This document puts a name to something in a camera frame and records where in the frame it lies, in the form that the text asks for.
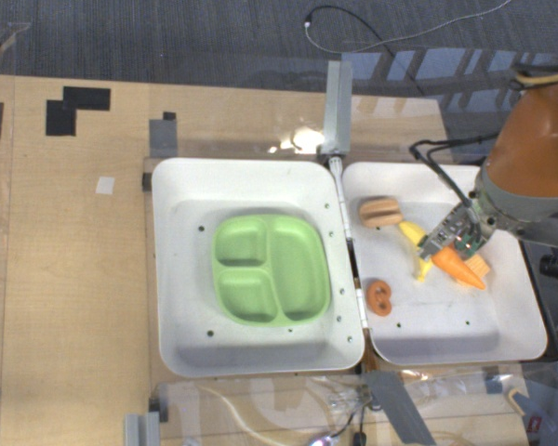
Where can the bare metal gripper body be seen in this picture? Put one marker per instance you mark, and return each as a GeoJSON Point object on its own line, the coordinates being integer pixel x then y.
{"type": "Point", "coordinates": [453, 223]}

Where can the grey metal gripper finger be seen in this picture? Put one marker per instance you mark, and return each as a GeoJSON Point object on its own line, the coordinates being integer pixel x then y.
{"type": "Point", "coordinates": [427, 248]}

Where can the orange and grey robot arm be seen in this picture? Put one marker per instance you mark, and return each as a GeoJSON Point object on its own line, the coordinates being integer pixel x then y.
{"type": "Point", "coordinates": [530, 156]}

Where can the yellow banana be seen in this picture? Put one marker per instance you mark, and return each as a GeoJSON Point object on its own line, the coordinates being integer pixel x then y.
{"type": "Point", "coordinates": [411, 232]}

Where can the orange carrot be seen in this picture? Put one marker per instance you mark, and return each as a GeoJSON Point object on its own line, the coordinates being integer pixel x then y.
{"type": "Point", "coordinates": [458, 267]}

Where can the yellow waffle biscuit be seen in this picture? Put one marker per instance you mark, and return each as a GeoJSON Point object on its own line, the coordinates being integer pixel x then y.
{"type": "Point", "coordinates": [479, 265]}

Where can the tan toy bread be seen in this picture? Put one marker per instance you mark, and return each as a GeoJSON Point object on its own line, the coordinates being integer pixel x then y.
{"type": "Point", "coordinates": [379, 212]}

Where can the orange pretzel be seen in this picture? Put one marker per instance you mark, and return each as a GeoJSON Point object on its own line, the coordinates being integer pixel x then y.
{"type": "Point", "coordinates": [380, 307]}

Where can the white plastic tray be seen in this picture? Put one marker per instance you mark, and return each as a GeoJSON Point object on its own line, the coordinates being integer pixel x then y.
{"type": "Point", "coordinates": [446, 323]}
{"type": "Point", "coordinates": [186, 267]}

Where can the thin black and white rod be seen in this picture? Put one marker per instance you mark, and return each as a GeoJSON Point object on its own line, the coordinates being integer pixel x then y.
{"type": "Point", "coordinates": [340, 188]}

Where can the green divided plate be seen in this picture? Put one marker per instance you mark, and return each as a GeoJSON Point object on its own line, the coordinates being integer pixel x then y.
{"type": "Point", "coordinates": [297, 258]}

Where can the black cylinder on white bracket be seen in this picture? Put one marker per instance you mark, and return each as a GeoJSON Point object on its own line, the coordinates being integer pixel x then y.
{"type": "Point", "coordinates": [557, 266]}

